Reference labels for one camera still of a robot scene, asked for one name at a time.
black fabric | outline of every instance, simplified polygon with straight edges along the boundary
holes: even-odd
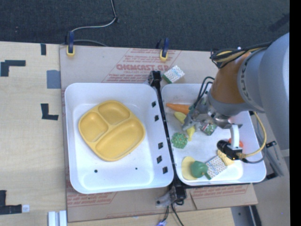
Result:
[[[290,0],[114,0],[118,23],[75,31],[112,47],[207,50],[289,32]],[[69,30],[113,19],[110,0],[1,0],[0,41],[63,43]]]

black tape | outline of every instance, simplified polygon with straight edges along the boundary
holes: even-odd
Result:
[[[8,77],[10,66],[25,66],[25,60],[5,60],[0,64],[0,77]]]
[[[41,43],[41,55],[46,55],[46,44]]]
[[[22,205],[7,205],[0,207],[0,215],[22,213]]]
[[[49,104],[41,104],[42,119],[45,120],[58,120],[58,115],[49,115]]]
[[[61,88],[61,72],[57,70],[47,70],[47,89]]]
[[[0,190],[0,207],[5,206],[6,190]]]

yellow cable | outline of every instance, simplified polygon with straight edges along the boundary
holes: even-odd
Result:
[[[253,155],[257,154],[258,152],[261,152],[262,149],[265,147],[266,142],[267,142],[267,133],[266,133],[266,130],[265,130],[264,126],[263,126],[263,123],[262,123],[262,121],[260,120],[260,118],[259,118],[257,112],[253,112],[253,113],[254,113],[254,115],[255,115],[257,121],[259,122],[259,124],[260,124],[260,126],[261,126],[261,129],[262,129],[262,131],[263,131],[263,143],[262,143],[261,147],[260,147],[258,150],[256,150],[255,152],[253,152],[253,153],[249,153],[249,154],[237,153],[237,156],[238,156],[240,159],[243,159],[243,158],[246,158],[246,157],[249,157],[249,156],[253,156]]]

white checkered block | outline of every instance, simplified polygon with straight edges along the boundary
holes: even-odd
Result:
[[[206,163],[206,165],[208,167],[207,173],[211,177],[211,179],[227,168],[225,163],[222,161],[222,159],[220,159],[219,156],[215,156],[214,158],[210,159]]]
[[[163,74],[163,78],[169,83],[174,83],[184,75],[185,73],[177,65],[175,65]]]

black connector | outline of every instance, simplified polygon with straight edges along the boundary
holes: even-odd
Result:
[[[239,148],[230,148],[231,144],[227,141],[220,140],[217,143],[217,148],[222,152],[225,153],[228,158],[231,160],[239,160],[239,157],[237,156],[237,153],[242,153],[243,149],[241,147]]]

